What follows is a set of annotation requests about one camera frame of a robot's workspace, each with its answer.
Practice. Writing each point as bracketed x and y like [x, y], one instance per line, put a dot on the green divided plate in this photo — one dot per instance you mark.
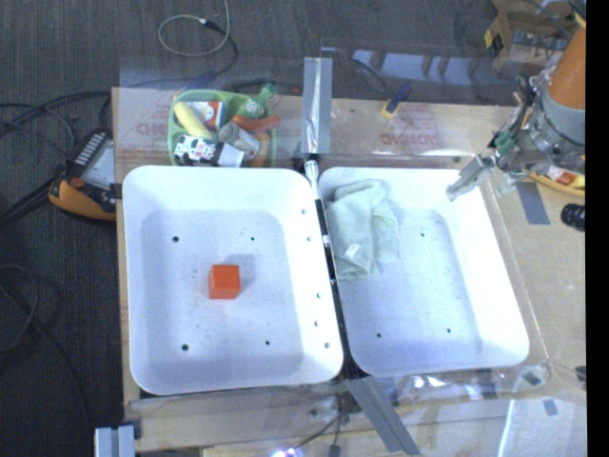
[173, 133]

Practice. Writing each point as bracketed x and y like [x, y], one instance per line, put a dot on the yellow banana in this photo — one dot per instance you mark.
[190, 119]

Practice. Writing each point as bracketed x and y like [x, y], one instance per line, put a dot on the orange carrot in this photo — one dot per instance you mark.
[257, 123]

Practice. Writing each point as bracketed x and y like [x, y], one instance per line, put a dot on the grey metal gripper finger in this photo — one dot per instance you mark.
[506, 184]
[471, 175]

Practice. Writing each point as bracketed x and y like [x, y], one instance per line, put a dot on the white plastic tray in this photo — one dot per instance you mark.
[428, 303]
[228, 341]

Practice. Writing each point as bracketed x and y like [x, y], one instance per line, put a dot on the grey can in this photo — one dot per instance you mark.
[240, 140]

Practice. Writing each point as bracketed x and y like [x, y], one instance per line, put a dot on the red cube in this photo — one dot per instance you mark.
[224, 282]

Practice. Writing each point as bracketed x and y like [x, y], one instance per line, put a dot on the green bottle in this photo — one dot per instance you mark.
[254, 105]

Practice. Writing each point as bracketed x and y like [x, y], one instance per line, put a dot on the red and white packet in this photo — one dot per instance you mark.
[562, 176]

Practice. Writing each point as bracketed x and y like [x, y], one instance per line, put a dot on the white and orange carton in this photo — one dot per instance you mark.
[211, 113]

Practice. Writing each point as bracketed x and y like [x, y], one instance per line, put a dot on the black and white cow carton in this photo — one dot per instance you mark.
[197, 150]

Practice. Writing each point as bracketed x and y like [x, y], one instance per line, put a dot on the yellow divided plate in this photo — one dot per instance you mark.
[573, 189]

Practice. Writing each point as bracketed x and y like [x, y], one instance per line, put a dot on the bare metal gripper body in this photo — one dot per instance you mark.
[542, 150]

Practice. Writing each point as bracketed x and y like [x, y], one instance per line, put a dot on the brown cardboard board red print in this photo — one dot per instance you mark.
[547, 264]

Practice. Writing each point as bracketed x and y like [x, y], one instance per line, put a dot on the black cylinder on white bracket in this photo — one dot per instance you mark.
[574, 216]

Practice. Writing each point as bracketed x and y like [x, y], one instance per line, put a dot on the pale green cloth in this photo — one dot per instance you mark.
[359, 226]

